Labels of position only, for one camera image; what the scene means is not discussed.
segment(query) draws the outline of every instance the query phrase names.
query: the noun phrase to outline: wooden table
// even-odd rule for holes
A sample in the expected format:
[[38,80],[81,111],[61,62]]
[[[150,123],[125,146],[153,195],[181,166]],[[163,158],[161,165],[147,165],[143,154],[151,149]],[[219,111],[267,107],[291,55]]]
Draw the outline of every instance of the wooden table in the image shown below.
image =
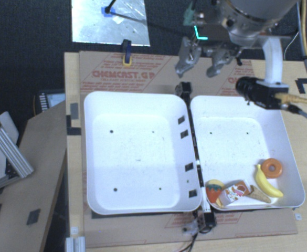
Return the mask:
[[[265,62],[252,61],[253,70],[257,77],[263,77]],[[66,111],[70,115],[71,104],[80,101],[79,94],[79,54],[65,54],[65,79],[66,79]],[[307,78],[302,62],[284,62],[283,82],[290,86],[290,93],[299,95],[295,80]],[[304,85],[307,97],[307,85]],[[307,112],[307,105],[299,105]],[[307,119],[290,113],[283,113],[285,126],[289,135],[292,149],[300,171],[305,188],[305,203],[295,210],[301,215],[297,221],[298,234],[269,237],[252,237],[221,239],[210,241],[196,241],[192,251],[307,251]],[[81,127],[80,119],[72,119],[71,126]],[[71,237],[84,236],[83,207],[82,207],[82,161],[81,138],[70,135],[68,144],[68,187],[70,206]],[[135,245],[106,248],[90,248],[88,252],[125,252],[125,251],[179,251],[185,247],[185,243],[167,243],[152,245]]]

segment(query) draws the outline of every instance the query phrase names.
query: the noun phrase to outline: silver metal sheet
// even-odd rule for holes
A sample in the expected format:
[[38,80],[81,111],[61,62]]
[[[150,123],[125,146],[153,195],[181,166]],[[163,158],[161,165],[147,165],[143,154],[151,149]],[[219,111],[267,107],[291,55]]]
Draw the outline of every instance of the silver metal sheet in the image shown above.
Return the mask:
[[112,0],[72,0],[72,40],[82,43],[150,46],[144,0],[117,0],[105,14]]

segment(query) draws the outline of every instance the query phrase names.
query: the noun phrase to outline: yellow cable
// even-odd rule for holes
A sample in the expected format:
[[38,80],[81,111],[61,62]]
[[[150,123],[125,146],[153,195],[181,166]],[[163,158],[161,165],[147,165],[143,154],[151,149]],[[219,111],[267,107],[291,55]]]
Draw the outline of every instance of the yellow cable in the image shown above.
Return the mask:
[[307,104],[307,99],[296,96],[296,95],[292,95],[292,94],[288,94],[288,93],[276,93],[274,95],[275,98],[281,100],[281,103],[306,103]]
[[303,41],[303,48],[307,56],[307,37],[306,37],[306,15],[307,15],[307,2],[302,0],[301,3],[301,36]]

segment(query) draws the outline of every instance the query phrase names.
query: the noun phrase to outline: white plastic container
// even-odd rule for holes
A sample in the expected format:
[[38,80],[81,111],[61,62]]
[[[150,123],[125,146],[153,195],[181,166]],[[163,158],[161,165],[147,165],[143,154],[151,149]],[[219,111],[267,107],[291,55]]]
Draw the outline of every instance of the white plastic container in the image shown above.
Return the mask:
[[[304,190],[280,111],[248,106],[239,97],[199,96],[192,115],[203,180],[226,185],[247,179],[255,165],[280,160],[272,183],[284,197],[264,204],[244,197],[224,211],[297,207]],[[99,214],[186,212],[202,195],[186,104],[168,94],[97,91],[84,101],[87,198]]]

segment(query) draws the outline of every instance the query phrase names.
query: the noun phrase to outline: toy donut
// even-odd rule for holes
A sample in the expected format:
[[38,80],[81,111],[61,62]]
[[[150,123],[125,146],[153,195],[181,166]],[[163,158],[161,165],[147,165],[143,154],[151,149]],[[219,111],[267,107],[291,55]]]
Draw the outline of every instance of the toy donut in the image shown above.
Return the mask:
[[261,169],[264,175],[269,179],[276,179],[283,172],[281,163],[273,158],[267,159],[262,163]]

